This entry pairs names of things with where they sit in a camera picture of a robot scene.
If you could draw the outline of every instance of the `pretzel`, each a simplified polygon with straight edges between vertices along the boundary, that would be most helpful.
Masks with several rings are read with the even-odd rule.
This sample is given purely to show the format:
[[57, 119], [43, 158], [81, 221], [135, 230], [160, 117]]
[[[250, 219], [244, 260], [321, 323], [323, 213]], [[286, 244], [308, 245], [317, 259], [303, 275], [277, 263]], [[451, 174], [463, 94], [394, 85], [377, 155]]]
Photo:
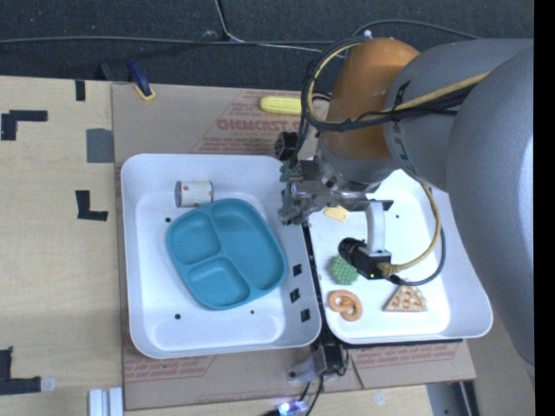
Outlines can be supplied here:
[[328, 296], [328, 305], [346, 321], [357, 321], [362, 315], [360, 299], [346, 289], [336, 289]]

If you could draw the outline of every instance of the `cardboard box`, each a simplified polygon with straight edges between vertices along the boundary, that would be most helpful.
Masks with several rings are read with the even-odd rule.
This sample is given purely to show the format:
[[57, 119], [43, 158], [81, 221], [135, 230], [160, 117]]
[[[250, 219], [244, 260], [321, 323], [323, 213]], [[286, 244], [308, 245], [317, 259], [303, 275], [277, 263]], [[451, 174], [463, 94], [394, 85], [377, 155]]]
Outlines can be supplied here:
[[[265, 113], [259, 107], [260, 98], [299, 93], [154, 88], [156, 98], [143, 101], [133, 84], [112, 86], [126, 409], [297, 396], [305, 384], [290, 382], [287, 367], [309, 357], [310, 347], [163, 361], [147, 358], [134, 347], [127, 322], [119, 173], [125, 161], [139, 153], [273, 155], [279, 133], [296, 132], [299, 117]], [[326, 106], [318, 109], [324, 116]], [[312, 134], [301, 158], [311, 155], [314, 144]], [[358, 348], [349, 350], [349, 357], [347, 373], [327, 381], [325, 393], [475, 378], [464, 341]], [[314, 393], [316, 386], [315, 382], [309, 393]]]

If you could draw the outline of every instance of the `black floor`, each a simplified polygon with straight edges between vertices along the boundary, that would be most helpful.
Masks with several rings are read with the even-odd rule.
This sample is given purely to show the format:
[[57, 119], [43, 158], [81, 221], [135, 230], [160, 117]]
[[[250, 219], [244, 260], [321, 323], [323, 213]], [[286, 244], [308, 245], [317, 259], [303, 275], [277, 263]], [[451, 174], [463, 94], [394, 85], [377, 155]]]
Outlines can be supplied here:
[[[534, 37], [534, 0], [2, 0], [0, 75], [125, 81], [135, 59], [151, 82], [300, 89], [312, 50], [246, 42], [324, 42], [352, 36], [365, 23], [419, 50], [464, 40], [456, 33], [388, 20], [432, 23], [480, 37]], [[114, 40], [3, 42], [51, 36], [132, 36], [223, 46]]]

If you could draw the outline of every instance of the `pizza slice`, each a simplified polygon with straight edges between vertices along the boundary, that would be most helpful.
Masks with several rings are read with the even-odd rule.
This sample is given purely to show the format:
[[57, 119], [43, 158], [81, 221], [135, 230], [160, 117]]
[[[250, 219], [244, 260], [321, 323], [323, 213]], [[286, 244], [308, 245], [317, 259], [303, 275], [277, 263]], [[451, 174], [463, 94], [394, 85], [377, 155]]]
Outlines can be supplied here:
[[391, 296], [383, 311], [426, 311], [426, 297], [416, 287], [401, 285]]

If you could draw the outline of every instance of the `white cylinder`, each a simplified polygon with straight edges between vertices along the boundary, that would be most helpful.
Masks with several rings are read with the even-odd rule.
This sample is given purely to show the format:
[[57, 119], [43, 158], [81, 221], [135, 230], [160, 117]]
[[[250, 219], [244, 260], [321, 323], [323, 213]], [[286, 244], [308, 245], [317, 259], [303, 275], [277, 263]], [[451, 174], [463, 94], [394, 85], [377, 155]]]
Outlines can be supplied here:
[[209, 204], [213, 201], [212, 182], [191, 182], [178, 180], [175, 183], [175, 205], [178, 208], [191, 208]]

